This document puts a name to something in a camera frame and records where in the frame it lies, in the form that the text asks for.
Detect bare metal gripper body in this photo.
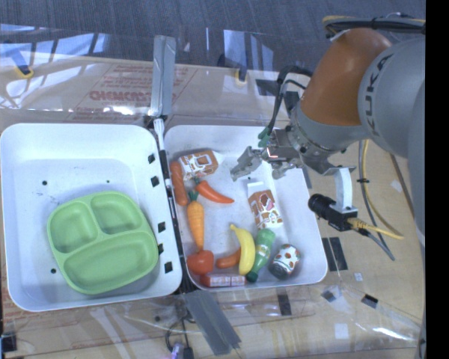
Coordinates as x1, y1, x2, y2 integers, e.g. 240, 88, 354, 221
260, 126, 335, 173

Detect white and brown carton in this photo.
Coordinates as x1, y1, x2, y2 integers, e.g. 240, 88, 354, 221
178, 149, 220, 182
246, 180, 284, 231

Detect orange chili pepper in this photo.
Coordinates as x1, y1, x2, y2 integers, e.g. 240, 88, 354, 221
193, 177, 236, 205

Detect white plastic tray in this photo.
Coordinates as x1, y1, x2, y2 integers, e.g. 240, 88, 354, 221
0, 122, 183, 313
163, 124, 329, 292

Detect long orange sausage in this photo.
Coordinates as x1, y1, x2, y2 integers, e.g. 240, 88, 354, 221
169, 160, 189, 207

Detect orange carrot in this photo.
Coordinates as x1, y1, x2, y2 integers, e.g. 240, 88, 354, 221
186, 189, 206, 253

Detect green bottle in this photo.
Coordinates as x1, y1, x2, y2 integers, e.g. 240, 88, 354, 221
245, 228, 277, 284

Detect yellow banana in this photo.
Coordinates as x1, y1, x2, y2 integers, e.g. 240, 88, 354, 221
229, 223, 257, 277

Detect white can with red spots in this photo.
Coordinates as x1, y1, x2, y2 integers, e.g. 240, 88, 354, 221
268, 243, 302, 280

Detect short orange sausage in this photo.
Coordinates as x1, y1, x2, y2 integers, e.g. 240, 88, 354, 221
215, 247, 242, 270

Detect red tomato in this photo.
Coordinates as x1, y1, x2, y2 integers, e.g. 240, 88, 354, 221
186, 248, 216, 276

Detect red and white packet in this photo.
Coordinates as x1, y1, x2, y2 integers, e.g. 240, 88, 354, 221
199, 272, 247, 289

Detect green divided plate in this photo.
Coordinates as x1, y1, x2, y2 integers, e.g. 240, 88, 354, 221
46, 190, 160, 296

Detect brown cardboard board red print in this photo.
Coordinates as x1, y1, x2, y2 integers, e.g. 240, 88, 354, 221
0, 56, 427, 359

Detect black cylinder on white bracket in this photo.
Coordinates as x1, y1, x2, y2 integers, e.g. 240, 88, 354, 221
308, 165, 359, 233

